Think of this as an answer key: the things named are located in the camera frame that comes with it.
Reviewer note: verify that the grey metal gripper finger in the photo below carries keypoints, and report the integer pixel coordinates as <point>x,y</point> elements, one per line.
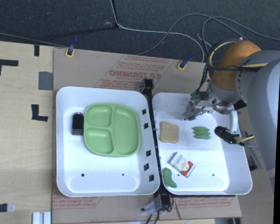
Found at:
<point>186,112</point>
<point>195,115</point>

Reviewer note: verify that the green pickle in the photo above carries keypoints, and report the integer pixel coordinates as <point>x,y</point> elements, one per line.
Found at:
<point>169,177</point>

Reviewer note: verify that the green pea pods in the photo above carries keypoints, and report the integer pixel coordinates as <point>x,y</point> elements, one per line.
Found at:
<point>201,132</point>

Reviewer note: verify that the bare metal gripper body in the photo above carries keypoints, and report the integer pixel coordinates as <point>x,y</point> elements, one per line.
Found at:
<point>207,102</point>

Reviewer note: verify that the white and red carton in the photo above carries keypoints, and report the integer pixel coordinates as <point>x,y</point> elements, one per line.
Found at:
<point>182,164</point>

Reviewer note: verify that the brown cardboard board red print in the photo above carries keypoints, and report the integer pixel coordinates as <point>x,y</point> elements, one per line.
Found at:
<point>90,69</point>

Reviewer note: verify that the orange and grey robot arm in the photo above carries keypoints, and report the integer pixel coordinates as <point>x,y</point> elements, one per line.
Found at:
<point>260,87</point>

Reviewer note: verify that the black cylinder on white bracket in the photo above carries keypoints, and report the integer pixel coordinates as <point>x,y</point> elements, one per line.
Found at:
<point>224,132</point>

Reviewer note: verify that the green divided plate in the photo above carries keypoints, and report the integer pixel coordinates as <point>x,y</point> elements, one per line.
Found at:
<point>112,130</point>

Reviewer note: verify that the tan toast slice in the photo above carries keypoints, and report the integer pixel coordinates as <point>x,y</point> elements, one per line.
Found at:
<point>169,132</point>

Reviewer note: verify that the white plastic tray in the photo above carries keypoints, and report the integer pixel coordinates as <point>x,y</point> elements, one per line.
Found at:
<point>209,164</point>
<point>103,177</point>

